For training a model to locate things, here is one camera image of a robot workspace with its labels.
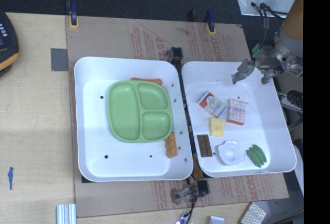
cardboard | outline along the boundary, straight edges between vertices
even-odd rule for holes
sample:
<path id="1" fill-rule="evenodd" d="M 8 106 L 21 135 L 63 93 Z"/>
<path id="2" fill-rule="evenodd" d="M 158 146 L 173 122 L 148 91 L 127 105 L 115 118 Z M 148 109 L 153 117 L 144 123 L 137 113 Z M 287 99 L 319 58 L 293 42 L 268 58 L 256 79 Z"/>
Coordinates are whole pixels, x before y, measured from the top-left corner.
<path id="1" fill-rule="evenodd" d="M 250 58 L 240 25 L 216 24 L 216 34 L 205 23 L 79 17 L 79 27 L 66 19 L 70 105 L 77 217 L 92 217 L 177 208 L 171 193 L 186 181 L 92 183 L 84 181 L 77 161 L 74 65 L 82 57 L 100 56 L 163 60 L 170 47 L 183 48 L 188 61 L 243 61 Z M 243 203 L 288 197 L 282 173 L 207 179 L 210 194 L 196 206 Z"/>

small box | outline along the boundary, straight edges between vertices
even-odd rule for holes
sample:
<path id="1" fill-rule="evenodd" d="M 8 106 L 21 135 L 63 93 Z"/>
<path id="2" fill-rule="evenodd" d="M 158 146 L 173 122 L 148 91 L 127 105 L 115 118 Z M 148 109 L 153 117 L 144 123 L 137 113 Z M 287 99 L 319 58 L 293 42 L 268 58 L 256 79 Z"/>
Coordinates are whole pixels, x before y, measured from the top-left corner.
<path id="1" fill-rule="evenodd" d="M 206 91 L 197 103 L 215 118 L 226 108 L 226 105 L 209 91 Z"/>
<path id="2" fill-rule="evenodd" d="M 225 129 L 225 119 L 209 118 L 210 135 L 223 137 Z"/>
<path id="3" fill-rule="evenodd" d="M 237 99 L 228 99 L 227 121 L 237 125 L 244 124 L 245 102 Z"/>
<path id="4" fill-rule="evenodd" d="M 266 211 L 252 202 L 238 221 L 238 224 L 261 224 L 265 217 Z"/>

green divided plate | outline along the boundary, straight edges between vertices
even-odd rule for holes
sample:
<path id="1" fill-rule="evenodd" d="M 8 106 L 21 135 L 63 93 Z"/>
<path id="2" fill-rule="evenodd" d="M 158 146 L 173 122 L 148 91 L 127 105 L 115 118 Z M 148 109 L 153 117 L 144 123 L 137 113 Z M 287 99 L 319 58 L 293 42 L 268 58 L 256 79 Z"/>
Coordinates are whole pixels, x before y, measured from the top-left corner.
<path id="1" fill-rule="evenodd" d="M 172 132 L 170 98 L 159 84 L 147 81 L 114 83 L 107 98 L 111 131 L 125 142 L 153 142 Z"/>

pink box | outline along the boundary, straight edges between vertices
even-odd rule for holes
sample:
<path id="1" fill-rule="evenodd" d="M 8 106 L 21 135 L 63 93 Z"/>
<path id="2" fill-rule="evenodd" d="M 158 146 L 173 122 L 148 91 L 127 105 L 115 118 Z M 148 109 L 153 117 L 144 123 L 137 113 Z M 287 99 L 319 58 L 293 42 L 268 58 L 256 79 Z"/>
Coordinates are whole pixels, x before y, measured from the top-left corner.
<path id="1" fill-rule="evenodd" d="M 244 124 L 245 102 L 237 99 L 228 99 L 227 121 L 237 125 Z"/>

yellow sponge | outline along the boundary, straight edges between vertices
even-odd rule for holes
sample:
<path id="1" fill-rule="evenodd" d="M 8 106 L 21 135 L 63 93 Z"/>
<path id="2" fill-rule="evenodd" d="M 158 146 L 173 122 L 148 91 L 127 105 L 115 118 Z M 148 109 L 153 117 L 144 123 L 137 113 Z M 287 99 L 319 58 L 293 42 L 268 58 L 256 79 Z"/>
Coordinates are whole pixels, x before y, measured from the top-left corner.
<path id="1" fill-rule="evenodd" d="M 225 119 L 210 118 L 209 125 L 211 136 L 223 137 L 223 132 L 225 129 Z"/>

